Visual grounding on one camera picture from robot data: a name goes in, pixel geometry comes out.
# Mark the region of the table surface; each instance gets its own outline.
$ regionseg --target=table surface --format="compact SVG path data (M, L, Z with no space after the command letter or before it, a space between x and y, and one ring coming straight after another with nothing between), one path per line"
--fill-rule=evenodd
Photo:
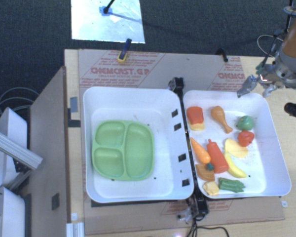
M77 56L78 54L76 50L66 50L65 52L67 85L75 85L77 82ZM262 60L261 57L240 57L240 59L246 76L254 73L255 66ZM254 92L261 94L263 88L258 85L254 89ZM67 87L67 94L68 97L73 95L78 96L79 89L77 87ZM281 198L281 200L286 201L287 203L287 207L284 208L285 220L224 225L228 230L229 235L233 237L296 236L296 118L290 117L284 112L284 105L286 103L296 103L296 90L276 90L267 98L267 102L269 104L274 126L292 182L290 193ZM79 113L72 114L72 119L80 119ZM81 140L77 138L80 138L80 129L71 128L69 132L70 151L81 152ZM78 154L70 154L70 162L81 162L81 157ZM83 194L82 183L80 181L82 166L80 165L81 164L70 165L71 186L74 186L74 189L71 190L71 212L76 212L78 214L78 221L83 220ZM188 231L188 228L178 228L96 235L96 237L183 237L186 236ZM199 229L198 236L224 237L226 235L223 230L209 231Z

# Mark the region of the black carpet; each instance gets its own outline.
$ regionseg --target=black carpet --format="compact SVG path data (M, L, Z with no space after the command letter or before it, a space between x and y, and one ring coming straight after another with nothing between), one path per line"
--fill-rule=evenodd
M146 44L131 50L263 56L260 35L286 26L289 0L140 0ZM0 0L0 96L16 86L41 92L64 49L121 49L71 39L71 0Z

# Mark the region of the toy banana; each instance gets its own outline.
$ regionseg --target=toy banana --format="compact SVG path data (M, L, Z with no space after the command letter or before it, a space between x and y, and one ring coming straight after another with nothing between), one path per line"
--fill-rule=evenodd
M225 159L229 165L229 169L228 172L233 175L234 177L237 178L245 178L247 176L247 174L241 170L240 168L238 168L232 161L231 156L229 153L224 153Z

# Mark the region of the green divided plate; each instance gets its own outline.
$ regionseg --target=green divided plate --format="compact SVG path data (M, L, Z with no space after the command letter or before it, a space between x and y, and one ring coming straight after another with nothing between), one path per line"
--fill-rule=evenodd
M115 180L143 180L154 166L154 139L150 128L139 122L106 120L95 129L93 167Z

